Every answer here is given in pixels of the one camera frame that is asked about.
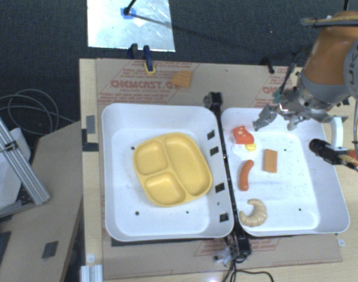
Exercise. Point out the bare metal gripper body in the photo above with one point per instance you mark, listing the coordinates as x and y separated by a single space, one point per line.
302 108

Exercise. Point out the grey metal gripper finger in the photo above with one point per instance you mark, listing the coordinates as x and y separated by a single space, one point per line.
265 117
293 123

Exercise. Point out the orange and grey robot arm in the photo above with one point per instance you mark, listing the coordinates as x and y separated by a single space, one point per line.
328 54

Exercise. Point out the red pizza slice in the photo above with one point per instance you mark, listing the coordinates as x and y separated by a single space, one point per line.
242 135

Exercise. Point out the white and yellow fried egg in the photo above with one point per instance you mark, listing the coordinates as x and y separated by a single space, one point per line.
250 147

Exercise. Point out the brown biscuit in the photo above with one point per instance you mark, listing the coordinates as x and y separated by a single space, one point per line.
270 160

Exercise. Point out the thin black rod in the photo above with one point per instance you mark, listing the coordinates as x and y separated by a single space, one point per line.
224 157

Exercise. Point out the orange sausage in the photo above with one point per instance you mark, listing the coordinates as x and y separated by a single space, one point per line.
245 175

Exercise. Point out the white plastic tray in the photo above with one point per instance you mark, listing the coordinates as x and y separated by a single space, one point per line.
293 192
167 216

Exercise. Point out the brown cardboard board red print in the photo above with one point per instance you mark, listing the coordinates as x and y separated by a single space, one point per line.
196 78

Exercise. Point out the orange bread slice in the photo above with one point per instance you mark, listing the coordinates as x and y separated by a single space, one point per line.
182 78

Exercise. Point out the beige croissant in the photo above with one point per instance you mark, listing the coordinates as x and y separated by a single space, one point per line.
258 214

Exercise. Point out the yellow divided plate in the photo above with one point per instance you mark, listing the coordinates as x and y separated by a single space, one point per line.
172 169

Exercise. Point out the black cylinder on white bracket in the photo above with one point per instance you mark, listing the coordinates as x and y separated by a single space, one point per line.
328 144

